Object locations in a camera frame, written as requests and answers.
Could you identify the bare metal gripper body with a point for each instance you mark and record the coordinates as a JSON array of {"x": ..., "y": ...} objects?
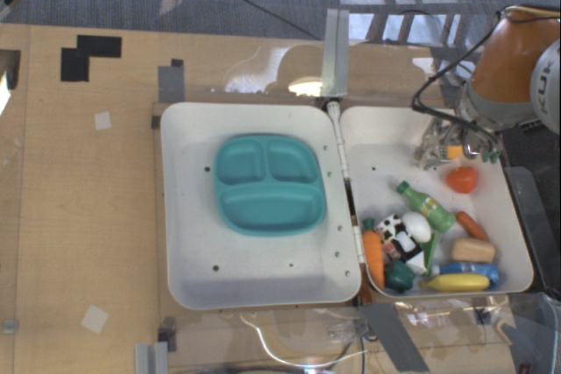
[{"x": 456, "y": 135}]

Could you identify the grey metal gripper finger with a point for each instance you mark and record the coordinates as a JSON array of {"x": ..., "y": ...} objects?
[
  {"x": 471, "y": 150},
  {"x": 429, "y": 157}
]

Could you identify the yellow cube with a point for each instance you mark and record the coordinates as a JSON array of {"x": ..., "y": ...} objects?
[{"x": 454, "y": 152}]

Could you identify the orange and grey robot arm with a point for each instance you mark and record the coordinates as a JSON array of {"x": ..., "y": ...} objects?
[{"x": 504, "y": 61}]

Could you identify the red toy tomato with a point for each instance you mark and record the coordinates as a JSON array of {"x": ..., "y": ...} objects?
[{"x": 462, "y": 180}]

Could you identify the white plastic tray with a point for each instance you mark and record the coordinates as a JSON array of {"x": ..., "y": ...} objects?
[
  {"x": 385, "y": 153},
  {"x": 193, "y": 232}
]

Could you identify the green toy bottle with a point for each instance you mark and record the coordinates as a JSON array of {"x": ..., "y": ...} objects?
[{"x": 427, "y": 206}]

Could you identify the white toy egg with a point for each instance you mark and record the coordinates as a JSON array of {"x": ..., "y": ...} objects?
[{"x": 416, "y": 226}]

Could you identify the orange toy sausage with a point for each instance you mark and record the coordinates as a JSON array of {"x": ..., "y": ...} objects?
[{"x": 471, "y": 225}]

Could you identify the thin black and white rod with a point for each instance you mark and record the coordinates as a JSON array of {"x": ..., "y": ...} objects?
[{"x": 341, "y": 153}]

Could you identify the green flat wedge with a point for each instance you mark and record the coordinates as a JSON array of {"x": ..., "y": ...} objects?
[{"x": 432, "y": 247}]

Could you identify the cow print milk carton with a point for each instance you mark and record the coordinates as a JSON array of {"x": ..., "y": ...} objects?
[{"x": 401, "y": 243}]

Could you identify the tan toy bread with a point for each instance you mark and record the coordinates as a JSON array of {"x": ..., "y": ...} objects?
[{"x": 473, "y": 250}]

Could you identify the orange toy carrot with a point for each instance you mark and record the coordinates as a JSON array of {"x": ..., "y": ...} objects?
[{"x": 373, "y": 256}]

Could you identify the blue toy bottle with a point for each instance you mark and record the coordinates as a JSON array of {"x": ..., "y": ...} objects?
[{"x": 473, "y": 269}]

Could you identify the dark green toy pepper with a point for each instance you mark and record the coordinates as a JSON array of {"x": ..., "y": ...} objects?
[{"x": 399, "y": 276}]

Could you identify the yellow banana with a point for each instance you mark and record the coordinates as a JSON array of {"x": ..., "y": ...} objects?
[{"x": 458, "y": 283}]

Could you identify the teal divided plate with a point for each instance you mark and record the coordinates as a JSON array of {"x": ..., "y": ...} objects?
[{"x": 267, "y": 206}]

